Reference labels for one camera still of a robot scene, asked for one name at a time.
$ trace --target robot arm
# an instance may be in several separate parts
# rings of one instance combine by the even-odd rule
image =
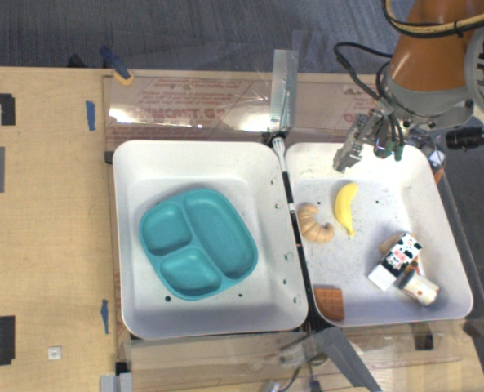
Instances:
[[[334,158],[339,172],[361,159],[365,143],[376,156],[399,161],[411,130],[458,127],[474,112],[484,116],[484,0],[416,0],[407,22],[390,15],[390,0],[382,1],[402,36],[378,75],[378,109],[359,115]]]

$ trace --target croissant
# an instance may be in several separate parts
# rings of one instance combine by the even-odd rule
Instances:
[[[314,219],[318,212],[317,207],[312,203],[303,205],[298,211],[298,223],[301,234],[314,243],[328,243],[334,237],[334,226],[326,224],[319,225]]]

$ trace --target black bracket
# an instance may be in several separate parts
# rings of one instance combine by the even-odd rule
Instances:
[[[0,366],[15,358],[15,315],[0,317]]]
[[[0,93],[0,124],[15,126],[15,97],[11,94]]]

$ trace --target white plastic tray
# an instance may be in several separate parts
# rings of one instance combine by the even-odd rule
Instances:
[[[144,339],[285,331],[305,320],[308,304],[276,154],[247,142],[147,141],[113,156],[122,284],[122,316]],[[140,244],[141,217],[189,189],[221,192],[237,209],[258,249],[253,272],[199,301],[172,296]]]
[[[473,297],[441,197],[428,163],[407,146],[401,162],[377,158],[370,145],[363,160],[344,174],[332,168],[341,144],[300,143],[286,152],[296,208],[313,203],[320,223],[331,222],[335,236],[327,244],[302,239],[313,286],[342,289],[345,319],[327,320],[340,327],[460,319]],[[354,181],[359,188],[351,210],[356,234],[350,238],[334,215],[338,190]],[[379,263],[379,245],[396,234],[411,232],[423,245],[423,274],[440,286],[436,302],[419,305],[392,285],[382,292],[367,275]]]

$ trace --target wooden table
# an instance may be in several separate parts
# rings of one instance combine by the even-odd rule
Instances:
[[[109,214],[111,166],[104,162],[102,83],[109,75],[106,69],[0,67],[0,93],[16,99],[15,126],[0,123],[0,147],[5,152],[0,316],[16,319],[16,355],[11,365],[0,366],[0,392],[97,391],[100,376],[114,372],[118,336]],[[87,101],[95,104],[94,131],[88,127]],[[109,309],[107,332],[101,313],[104,301]],[[384,390],[400,390],[399,385],[401,390],[484,390],[476,350],[460,324],[434,328],[442,332],[441,345],[448,347],[442,349],[448,350],[446,355],[434,361],[417,352],[408,360],[405,356],[403,361],[410,365],[400,366],[391,353],[394,349],[383,353],[381,347],[365,350],[363,359]],[[386,331],[380,336],[387,339],[408,335],[406,327],[382,329]],[[378,332],[352,330],[348,337],[363,347],[373,344]],[[61,347],[61,359],[48,357],[54,346]],[[176,345],[165,347],[178,353]],[[350,387],[341,375],[320,370],[328,370],[321,375],[324,390]],[[133,375],[138,390],[147,390],[140,384],[149,379],[149,370],[139,372],[137,381]],[[302,375],[295,387],[305,385],[305,379]],[[260,390],[261,386],[258,381],[216,388]]]

